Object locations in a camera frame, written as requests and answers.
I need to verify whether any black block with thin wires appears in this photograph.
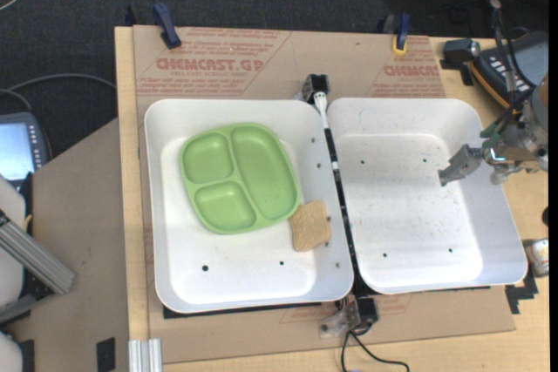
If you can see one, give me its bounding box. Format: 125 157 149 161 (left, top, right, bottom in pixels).
299 73 330 102
319 295 380 340

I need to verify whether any tan toy bread slice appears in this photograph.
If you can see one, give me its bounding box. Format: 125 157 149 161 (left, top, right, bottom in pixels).
288 200 333 254

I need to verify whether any thin black and white rod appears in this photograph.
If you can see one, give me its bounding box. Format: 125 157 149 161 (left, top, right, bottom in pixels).
313 92 364 298

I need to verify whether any green divided plate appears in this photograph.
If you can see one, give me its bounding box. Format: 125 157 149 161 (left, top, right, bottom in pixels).
178 122 303 236

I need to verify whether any small white can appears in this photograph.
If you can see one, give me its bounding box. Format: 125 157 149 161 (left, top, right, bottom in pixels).
524 238 550 278

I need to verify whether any brown cardboard board red print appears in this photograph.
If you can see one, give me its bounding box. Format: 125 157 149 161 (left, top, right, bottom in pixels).
132 24 518 365

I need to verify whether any white plastic tray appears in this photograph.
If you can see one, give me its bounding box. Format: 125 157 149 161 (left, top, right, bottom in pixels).
143 98 356 315
325 96 530 296

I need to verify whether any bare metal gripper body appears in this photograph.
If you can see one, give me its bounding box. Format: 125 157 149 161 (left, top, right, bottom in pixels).
482 122 550 174

